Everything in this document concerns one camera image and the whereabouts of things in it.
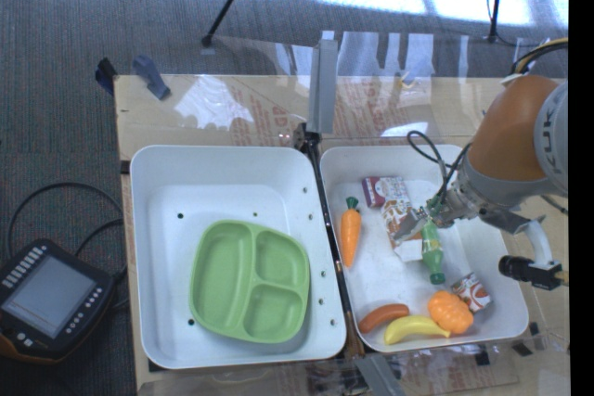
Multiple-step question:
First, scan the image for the green bottle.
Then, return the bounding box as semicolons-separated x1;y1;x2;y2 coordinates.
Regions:
420;220;447;286

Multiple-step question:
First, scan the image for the orange pumpkin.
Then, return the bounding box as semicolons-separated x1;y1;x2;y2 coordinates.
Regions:
426;289;475;336

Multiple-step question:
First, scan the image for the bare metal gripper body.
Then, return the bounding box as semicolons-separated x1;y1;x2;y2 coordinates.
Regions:
425;185;480;223

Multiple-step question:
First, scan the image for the white plastic tray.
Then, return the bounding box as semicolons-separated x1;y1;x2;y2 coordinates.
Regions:
318;144;531;354
129;144;348;371

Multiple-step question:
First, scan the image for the orange carrot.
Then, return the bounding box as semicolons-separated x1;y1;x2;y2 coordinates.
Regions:
339;196;363;269

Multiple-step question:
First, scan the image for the orange and white can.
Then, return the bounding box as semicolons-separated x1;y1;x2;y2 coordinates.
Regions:
450;271;494;313

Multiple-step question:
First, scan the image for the black cylinder on white bracket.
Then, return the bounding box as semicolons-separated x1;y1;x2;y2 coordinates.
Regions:
497;220;565;291

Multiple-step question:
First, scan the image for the orange and white carton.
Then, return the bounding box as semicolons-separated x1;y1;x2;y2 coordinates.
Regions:
380;194;424;249

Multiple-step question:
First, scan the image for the brown cardboard board red print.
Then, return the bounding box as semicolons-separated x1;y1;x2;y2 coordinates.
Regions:
113;73;570;396

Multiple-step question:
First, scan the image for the thin black rod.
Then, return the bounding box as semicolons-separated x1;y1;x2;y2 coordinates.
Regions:
304;142;366;359

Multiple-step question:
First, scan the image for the orange sausage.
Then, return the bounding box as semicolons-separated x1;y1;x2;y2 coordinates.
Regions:
356;302;411;335

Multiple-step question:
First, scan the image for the yellow banana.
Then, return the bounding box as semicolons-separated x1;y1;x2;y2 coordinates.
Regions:
382;314;452;346

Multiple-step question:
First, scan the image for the purple carton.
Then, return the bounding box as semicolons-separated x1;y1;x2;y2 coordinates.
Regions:
361;175;410;209

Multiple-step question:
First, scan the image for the green divided plate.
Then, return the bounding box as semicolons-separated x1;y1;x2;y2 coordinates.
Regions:
187;219;312;345

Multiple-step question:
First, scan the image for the black block with thin wires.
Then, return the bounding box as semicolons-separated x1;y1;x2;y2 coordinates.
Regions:
292;121;322;154

